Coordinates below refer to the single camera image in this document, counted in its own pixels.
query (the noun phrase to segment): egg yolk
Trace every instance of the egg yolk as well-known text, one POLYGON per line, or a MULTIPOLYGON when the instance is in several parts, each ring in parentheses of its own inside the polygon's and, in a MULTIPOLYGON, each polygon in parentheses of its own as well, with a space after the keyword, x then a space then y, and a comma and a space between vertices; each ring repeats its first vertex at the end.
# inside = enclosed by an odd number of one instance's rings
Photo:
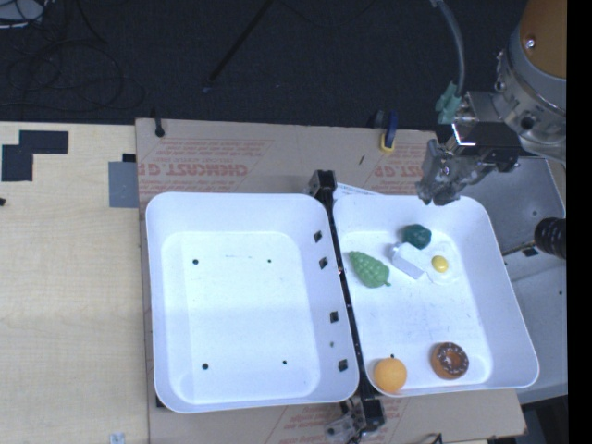
POLYGON ((432 258, 432 266, 436 271, 444 273, 446 270, 448 270, 448 260, 442 255, 436 255, 434 258, 432 258))
POLYGON ((394 393, 407 381, 407 368, 405 364, 392 357, 382 359, 374 369, 376 385, 387 393, 394 393))

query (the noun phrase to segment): dark green object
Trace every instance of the dark green object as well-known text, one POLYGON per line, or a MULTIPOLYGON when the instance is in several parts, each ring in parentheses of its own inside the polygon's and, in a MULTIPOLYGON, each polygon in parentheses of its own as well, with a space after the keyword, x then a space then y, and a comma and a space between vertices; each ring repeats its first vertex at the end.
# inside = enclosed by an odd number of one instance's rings
POLYGON ((423 250, 432 241, 432 231, 422 225, 412 224, 403 229, 403 241, 423 250))
POLYGON ((368 288, 378 288, 382 285, 390 286, 389 267, 380 260, 362 252, 350 252, 353 271, 368 288))

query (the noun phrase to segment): brown donut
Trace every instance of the brown donut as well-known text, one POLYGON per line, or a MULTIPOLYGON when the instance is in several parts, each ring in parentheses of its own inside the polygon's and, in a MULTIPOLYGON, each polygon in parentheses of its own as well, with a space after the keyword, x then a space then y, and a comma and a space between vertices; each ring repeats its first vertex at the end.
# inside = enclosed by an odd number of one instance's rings
POLYGON ((466 373, 469 358, 461 346, 453 342, 440 342, 432 351, 431 364, 440 378, 453 380, 466 373))

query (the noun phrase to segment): empty white tray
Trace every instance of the empty white tray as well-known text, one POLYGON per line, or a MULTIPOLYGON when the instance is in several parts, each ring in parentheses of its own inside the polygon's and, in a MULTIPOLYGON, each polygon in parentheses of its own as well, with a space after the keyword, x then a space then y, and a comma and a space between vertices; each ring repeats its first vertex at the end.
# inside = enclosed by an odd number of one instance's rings
POLYGON ((304 194, 167 192, 146 209, 154 382, 178 413, 357 389, 325 208, 304 194))
POLYGON ((371 382, 376 361, 391 354, 408 371, 407 382, 394 396, 522 388, 537 380, 537 356, 480 203, 462 197, 435 206, 416 196, 352 194, 336 201, 334 217, 371 382), (432 231, 430 244, 421 251, 428 263, 439 253, 449 261, 446 274, 432 274, 436 283, 427 274, 413 279, 390 262, 390 248, 411 224, 432 231), (387 265, 391 286, 367 288, 352 270, 351 251, 387 265), (446 380, 432 370, 430 352, 441 341, 466 351, 470 363, 464 376, 446 380))

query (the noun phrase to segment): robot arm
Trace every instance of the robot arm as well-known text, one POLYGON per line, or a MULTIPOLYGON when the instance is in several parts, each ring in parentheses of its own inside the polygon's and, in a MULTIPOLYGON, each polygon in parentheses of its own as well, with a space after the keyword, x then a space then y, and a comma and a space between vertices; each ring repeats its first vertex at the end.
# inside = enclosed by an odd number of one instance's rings
POLYGON ((438 102, 438 121, 448 129, 427 146, 416 186, 425 204, 459 199, 489 172, 512 171, 519 156, 566 165, 566 40, 567 0, 528 0, 498 55, 495 92, 449 94, 438 102))

